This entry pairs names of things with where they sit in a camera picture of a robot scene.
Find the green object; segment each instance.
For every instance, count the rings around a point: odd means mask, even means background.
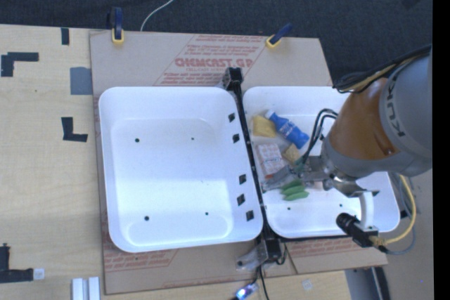
[[[286,185],[283,185],[281,187],[281,190],[284,191],[284,190],[286,190],[288,188],[291,188],[293,186],[298,186],[298,185],[303,185],[303,182],[300,179],[297,178],[297,179],[291,181],[290,183],[287,183]]]
[[[300,193],[294,193],[294,194],[285,196],[284,200],[291,202],[296,199],[304,199],[304,198],[308,197],[308,195],[309,195],[309,193],[307,191],[302,191]]]
[[[303,171],[303,156],[299,157],[297,160],[294,161],[294,171],[296,173],[301,173]]]
[[[304,191],[304,185],[296,185],[296,186],[292,186],[290,188],[287,188],[285,190],[283,190],[281,193],[283,195],[292,195],[292,194],[296,194],[296,193],[301,193]]]

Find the white sticker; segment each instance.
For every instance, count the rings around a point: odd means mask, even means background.
[[[310,279],[306,279],[302,281],[303,289],[306,291],[312,290],[312,282]]]
[[[45,278],[44,269],[34,269],[33,270],[33,280],[43,280]]]

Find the cardboard base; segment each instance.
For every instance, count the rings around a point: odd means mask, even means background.
[[[114,44],[110,31],[90,34],[98,182],[107,294],[251,280],[236,270],[236,259],[254,242],[130,254],[108,235],[98,99],[114,86],[215,86],[227,67],[241,67],[242,89],[253,86],[325,86],[330,76],[318,39],[284,38],[273,49],[265,37],[125,32]],[[288,243],[288,260],[270,266],[266,276],[284,276],[387,263],[374,249],[349,239]]]

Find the yellow sponge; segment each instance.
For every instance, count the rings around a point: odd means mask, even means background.
[[[253,117],[253,135],[254,136],[266,136],[267,138],[276,137],[275,124],[271,121],[256,115]]]
[[[289,163],[293,164],[295,160],[300,158],[300,153],[294,144],[290,144],[289,148],[284,151],[283,156]]]

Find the black bracket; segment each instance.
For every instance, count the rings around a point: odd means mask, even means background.
[[[239,67],[229,67],[226,69],[224,76],[222,77],[222,86],[227,91],[232,91],[236,95],[236,103],[238,107],[238,114],[240,125],[243,130],[245,144],[247,146],[247,154],[252,168],[252,175],[255,180],[255,187],[258,194],[259,206],[261,208],[263,218],[263,229],[261,235],[258,237],[258,243],[263,243],[266,247],[268,259],[267,261],[277,261],[282,256],[281,242],[279,236],[275,234],[269,226],[267,221],[266,209],[262,199],[262,190],[259,186],[258,173],[256,170],[255,156],[253,154],[252,143],[250,140],[250,132],[248,129],[247,121],[245,120],[245,111],[243,106],[242,88],[241,84],[244,81],[242,69]]]
[[[0,247],[0,284],[7,282],[33,281],[34,270],[11,270],[9,268],[9,249],[7,244]]]

